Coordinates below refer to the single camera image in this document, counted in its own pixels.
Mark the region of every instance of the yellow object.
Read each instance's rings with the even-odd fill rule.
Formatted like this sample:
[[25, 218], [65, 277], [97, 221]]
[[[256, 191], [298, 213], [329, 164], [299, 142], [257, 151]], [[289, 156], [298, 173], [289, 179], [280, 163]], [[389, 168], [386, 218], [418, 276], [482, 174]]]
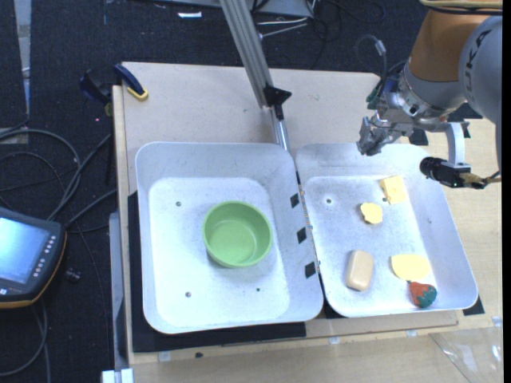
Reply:
[[401, 203], [406, 200], [405, 184], [401, 176], [391, 176], [380, 180], [380, 186], [390, 204]]
[[145, 101], [149, 96], [149, 91], [146, 88], [144, 88], [144, 92], [140, 95], [129, 87], [128, 87], [128, 92], [131, 93], [139, 101]]
[[393, 255], [390, 257], [390, 264], [394, 273], [405, 281], [418, 281], [431, 271], [428, 259], [417, 254]]
[[354, 290], [366, 290], [373, 278], [374, 259], [371, 254], [362, 250], [354, 250], [346, 271], [346, 285]]
[[378, 224], [383, 221], [382, 207], [375, 203], [363, 203], [360, 206], [360, 211], [368, 223]]

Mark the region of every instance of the red and green toy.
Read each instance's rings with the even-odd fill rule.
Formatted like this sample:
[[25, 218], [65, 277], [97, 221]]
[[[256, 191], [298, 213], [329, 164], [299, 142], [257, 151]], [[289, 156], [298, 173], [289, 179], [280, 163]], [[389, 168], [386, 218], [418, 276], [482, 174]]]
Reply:
[[437, 298], [437, 289], [431, 284], [421, 284], [420, 282], [408, 282], [410, 293], [414, 304], [420, 308], [426, 308]]

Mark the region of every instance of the white wire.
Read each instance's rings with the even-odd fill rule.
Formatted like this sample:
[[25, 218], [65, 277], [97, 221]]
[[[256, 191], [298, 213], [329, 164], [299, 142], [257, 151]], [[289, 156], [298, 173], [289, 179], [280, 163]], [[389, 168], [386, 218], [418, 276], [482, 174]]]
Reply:
[[269, 26], [270, 24], [293, 24], [296, 22], [305, 22], [307, 19], [307, 17], [302, 17], [298, 20], [277, 20], [275, 22], [257, 22], [256, 24], [258, 26]]
[[429, 7], [464, 7], [466, 9], [502, 9], [502, 2], [471, 2], [458, 0], [418, 0]]

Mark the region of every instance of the black mat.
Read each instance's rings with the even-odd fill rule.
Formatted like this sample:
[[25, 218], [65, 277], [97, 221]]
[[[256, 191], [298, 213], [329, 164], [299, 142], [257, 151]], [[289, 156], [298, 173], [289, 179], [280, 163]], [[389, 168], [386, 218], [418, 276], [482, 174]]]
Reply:
[[0, 13], [0, 128], [9, 128], [27, 118], [14, 0], [0, 0]]
[[[373, 34], [384, 42], [389, 65], [396, 64], [408, 57], [426, 12], [415, 0], [323, 1], [320, 21], [263, 39], [271, 67], [378, 71], [380, 62], [374, 48], [363, 47], [361, 63], [355, 56], [355, 42], [364, 34]], [[0, 127], [4, 127], [20, 120], [26, 107], [19, 53], [14, 52], [12, 2], [3, 2], [0, 8], [0, 46], [9, 50], [6, 62], [0, 59], [4, 61], [0, 87], [15, 85], [13, 97], [1, 92]], [[177, 16], [178, 12], [198, 10], [200, 19]], [[270, 21], [275, 16], [255, 14], [255, 20]], [[128, 0], [32, 0], [31, 21], [29, 126], [65, 137], [80, 157], [109, 134], [112, 126], [103, 107], [84, 101], [81, 95], [79, 79], [87, 69], [120, 61], [242, 65], [219, 9]], [[281, 27], [258, 26], [258, 30], [265, 34]], [[6, 30], [8, 43], [3, 37]], [[44, 156], [64, 184], [70, 179], [73, 155], [56, 140], [37, 135], [31, 136], [27, 145], [0, 146], [0, 204], [44, 218], [60, 201], [61, 185], [50, 166], [36, 156], [3, 159], [13, 152]], [[104, 148], [84, 170], [81, 186], [58, 216], [59, 221], [65, 223], [73, 213], [115, 188], [115, 180], [105, 184], [107, 169], [115, 174]], [[107, 224], [115, 209], [114, 199], [105, 201], [80, 220], [81, 228]], [[69, 282], [64, 272], [45, 296], [52, 378], [57, 383], [95, 382], [101, 371], [113, 368], [112, 333], [106, 325], [111, 321], [108, 229], [86, 232], [83, 238], [72, 233], [63, 269], [69, 268], [80, 274], [79, 281]], [[0, 313], [0, 372], [28, 360], [39, 341], [30, 310]], [[39, 357], [27, 370], [2, 383], [44, 381], [44, 373], [44, 357]]]
[[128, 209], [134, 352], [155, 352], [232, 343], [261, 342], [272, 339], [302, 338], [306, 336], [305, 323], [303, 322], [223, 328], [172, 335], [162, 334], [154, 330], [145, 320], [142, 307], [141, 241], [136, 193], [129, 197]]

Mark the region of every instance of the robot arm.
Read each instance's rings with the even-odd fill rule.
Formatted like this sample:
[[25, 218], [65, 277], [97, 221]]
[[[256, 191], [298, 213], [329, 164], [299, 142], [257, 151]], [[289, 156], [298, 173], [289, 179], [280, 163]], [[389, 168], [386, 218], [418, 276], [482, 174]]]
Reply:
[[368, 98], [374, 115], [362, 121], [358, 150], [372, 156], [415, 128], [444, 132], [449, 160], [427, 158], [421, 170], [450, 187], [465, 187], [468, 123], [447, 122], [463, 103], [496, 125], [501, 169], [502, 16], [494, 14], [501, 14], [502, 0], [423, 2], [431, 10], [408, 61], [384, 76]]

